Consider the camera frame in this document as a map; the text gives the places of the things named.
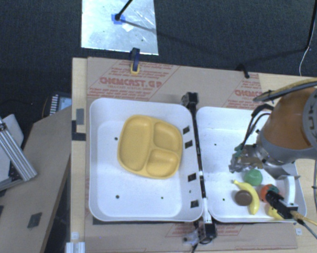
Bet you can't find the yellow banana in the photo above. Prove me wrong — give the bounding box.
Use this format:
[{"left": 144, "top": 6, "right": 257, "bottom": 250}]
[{"left": 231, "top": 179, "right": 262, "bottom": 216}]

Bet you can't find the white plastic tray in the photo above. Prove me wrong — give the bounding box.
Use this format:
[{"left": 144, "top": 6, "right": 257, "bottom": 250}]
[
  {"left": 191, "top": 106, "right": 312, "bottom": 227},
  {"left": 84, "top": 97, "right": 210, "bottom": 226}
]

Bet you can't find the black cylinder on white bracket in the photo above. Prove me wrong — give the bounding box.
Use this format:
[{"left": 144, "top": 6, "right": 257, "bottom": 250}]
[{"left": 264, "top": 173, "right": 302, "bottom": 221}]

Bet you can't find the brown round biscuit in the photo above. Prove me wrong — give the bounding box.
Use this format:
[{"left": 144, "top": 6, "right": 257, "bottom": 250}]
[{"left": 234, "top": 189, "right": 254, "bottom": 207}]

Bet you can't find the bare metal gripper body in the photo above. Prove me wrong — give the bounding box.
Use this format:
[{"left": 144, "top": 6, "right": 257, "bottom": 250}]
[{"left": 238, "top": 143, "right": 290, "bottom": 180}]

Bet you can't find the small yellow toy food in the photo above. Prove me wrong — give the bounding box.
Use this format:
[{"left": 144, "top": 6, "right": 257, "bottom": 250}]
[{"left": 267, "top": 205, "right": 283, "bottom": 221}]

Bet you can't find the green round toy fruit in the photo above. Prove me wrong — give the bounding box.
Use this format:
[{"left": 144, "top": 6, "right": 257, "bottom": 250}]
[{"left": 243, "top": 168, "right": 264, "bottom": 187}]

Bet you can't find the orange toy fruit green top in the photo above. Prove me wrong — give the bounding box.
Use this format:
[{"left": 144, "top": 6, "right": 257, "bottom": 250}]
[{"left": 259, "top": 183, "right": 280, "bottom": 204}]

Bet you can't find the thin black and white rod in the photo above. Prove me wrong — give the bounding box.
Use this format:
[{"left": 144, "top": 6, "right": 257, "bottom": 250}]
[{"left": 183, "top": 101, "right": 217, "bottom": 226}]

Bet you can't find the brown cardboard board red print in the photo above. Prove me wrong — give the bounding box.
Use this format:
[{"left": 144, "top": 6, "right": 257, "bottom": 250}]
[{"left": 78, "top": 56, "right": 307, "bottom": 253}]

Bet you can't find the yellow divided plate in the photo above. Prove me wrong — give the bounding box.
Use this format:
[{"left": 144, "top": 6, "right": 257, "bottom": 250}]
[{"left": 115, "top": 113, "right": 185, "bottom": 181}]

